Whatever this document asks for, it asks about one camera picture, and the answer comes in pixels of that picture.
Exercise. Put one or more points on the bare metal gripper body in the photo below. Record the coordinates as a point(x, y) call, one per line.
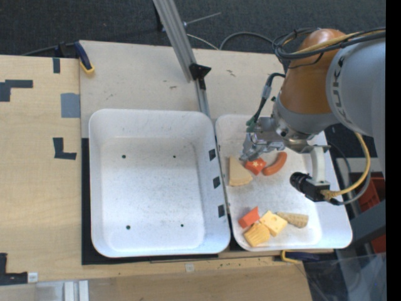
point(266, 135)

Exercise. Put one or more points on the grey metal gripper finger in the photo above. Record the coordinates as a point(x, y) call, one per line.
point(258, 154)
point(245, 154)

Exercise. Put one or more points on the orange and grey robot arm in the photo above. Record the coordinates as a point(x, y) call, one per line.
point(310, 80)

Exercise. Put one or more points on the red block with yellow star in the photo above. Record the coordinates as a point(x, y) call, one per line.
point(256, 166)

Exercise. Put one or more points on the orange sausage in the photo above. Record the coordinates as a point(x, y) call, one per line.
point(275, 165)

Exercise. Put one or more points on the beige bread slice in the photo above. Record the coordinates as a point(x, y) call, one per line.
point(237, 174)

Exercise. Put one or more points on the white plastic tray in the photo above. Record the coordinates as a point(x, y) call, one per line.
point(275, 196)
point(150, 187)

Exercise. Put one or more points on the orange carrot piece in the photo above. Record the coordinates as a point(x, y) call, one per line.
point(249, 218)

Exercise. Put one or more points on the yellow cheese block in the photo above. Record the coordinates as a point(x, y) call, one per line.
point(273, 223)

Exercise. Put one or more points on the beige waffle cone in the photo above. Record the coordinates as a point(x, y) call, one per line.
point(294, 219)

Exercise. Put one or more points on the yellow ridged biscuit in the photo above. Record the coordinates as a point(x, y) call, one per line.
point(257, 234)

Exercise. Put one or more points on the pale wood board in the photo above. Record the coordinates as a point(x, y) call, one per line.
point(141, 77)

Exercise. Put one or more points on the black cylinder on white bracket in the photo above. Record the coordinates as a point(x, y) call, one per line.
point(316, 188)

